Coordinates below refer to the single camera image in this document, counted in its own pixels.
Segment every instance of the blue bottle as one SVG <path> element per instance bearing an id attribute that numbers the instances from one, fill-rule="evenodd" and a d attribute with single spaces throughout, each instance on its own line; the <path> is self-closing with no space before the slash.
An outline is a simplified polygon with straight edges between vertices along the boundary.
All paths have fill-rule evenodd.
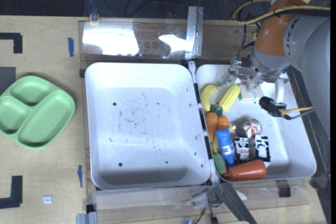
<path id="1" fill-rule="evenodd" d="M 233 146 L 230 130 L 228 128 L 222 128 L 215 132 L 218 139 L 218 146 L 220 154 L 226 160 L 227 166 L 231 167 L 235 165 L 235 148 Z"/>

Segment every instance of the black connector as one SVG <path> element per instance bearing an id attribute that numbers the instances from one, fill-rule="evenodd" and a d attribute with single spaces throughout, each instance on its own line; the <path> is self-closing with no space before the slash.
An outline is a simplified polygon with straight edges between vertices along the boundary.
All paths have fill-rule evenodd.
<path id="1" fill-rule="evenodd" d="M 266 96 L 260 98 L 259 105 L 273 117 L 283 117 L 279 109 L 285 110 L 287 106 L 284 103 L 276 103 L 272 98 Z"/>

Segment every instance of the beige tabletop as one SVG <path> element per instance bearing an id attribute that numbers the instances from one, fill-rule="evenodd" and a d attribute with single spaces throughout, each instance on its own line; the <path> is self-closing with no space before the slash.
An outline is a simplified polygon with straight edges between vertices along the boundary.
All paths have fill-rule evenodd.
<path id="1" fill-rule="evenodd" d="M 0 198 L 10 196 L 12 176 L 23 176 L 23 202 L 20 207 L 0 209 L 0 223 L 76 223 L 76 214 L 86 211 L 88 201 L 85 127 L 82 79 L 79 76 L 79 22 L 82 17 L 0 16 L 0 32 L 20 33 L 23 53 L 13 53 L 12 40 L 0 40 L 0 67 L 16 67 L 16 79 L 29 74 L 41 76 L 67 91 L 75 100 L 76 110 L 61 135 L 43 150 L 28 150 L 0 135 Z M 215 46 L 225 32 L 223 21 L 205 21 L 204 37 Z M 217 39 L 210 33 L 219 33 Z M 74 41 L 74 56 L 68 49 Z M 234 46 L 235 37 L 228 37 Z M 83 169 L 83 186 L 77 175 Z M 273 208 L 250 207 L 258 223 L 326 223 L 316 191 L 303 183 L 306 202 L 295 206 L 279 204 Z M 52 203 L 44 204 L 44 196 Z M 239 222 L 231 212 L 216 214 L 219 223 Z M 145 221 L 180 223 L 181 218 Z M 210 223 L 205 215 L 199 223 Z"/>

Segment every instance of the wooden table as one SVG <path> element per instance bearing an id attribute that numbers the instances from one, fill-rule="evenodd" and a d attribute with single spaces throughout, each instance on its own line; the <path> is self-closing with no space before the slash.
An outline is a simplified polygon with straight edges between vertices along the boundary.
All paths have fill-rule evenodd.
<path id="1" fill-rule="evenodd" d="M 12 40 L 0 40 L 0 66 L 16 67 L 16 79 L 28 74 L 41 76 L 67 91 L 76 103 L 66 129 L 43 150 L 25 149 L 0 135 L 0 197 L 10 196 L 12 176 L 23 176 L 23 202 L 20 207 L 0 209 L 0 223 L 76 223 L 76 214 L 86 211 L 85 132 L 79 77 L 81 20 L 84 18 L 0 16 L 0 32 L 23 36 L 22 54 L 13 53 Z M 204 25 L 218 30 L 225 23 L 205 21 Z M 206 36 L 212 35 L 205 30 Z M 73 57 L 69 54 L 68 38 L 74 41 Z M 83 187 L 77 175 L 79 165 L 83 167 Z M 309 184 L 305 189 L 309 198 L 306 205 L 256 209 L 251 214 L 258 223 L 326 223 L 316 191 Z M 45 195 L 52 195 L 52 204 L 44 204 Z M 237 221 L 231 212 L 217 217 L 219 222 Z M 181 218 L 146 223 L 180 221 Z M 199 223 L 209 223 L 209 217 Z"/>

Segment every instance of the green plate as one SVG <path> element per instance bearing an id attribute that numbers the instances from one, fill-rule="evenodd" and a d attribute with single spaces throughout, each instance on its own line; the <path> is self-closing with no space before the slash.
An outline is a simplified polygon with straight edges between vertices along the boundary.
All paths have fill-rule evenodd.
<path id="1" fill-rule="evenodd" d="M 74 112 L 75 102 L 63 89 L 25 76 L 0 96 L 0 133 L 26 148 L 42 149 L 61 134 Z"/>

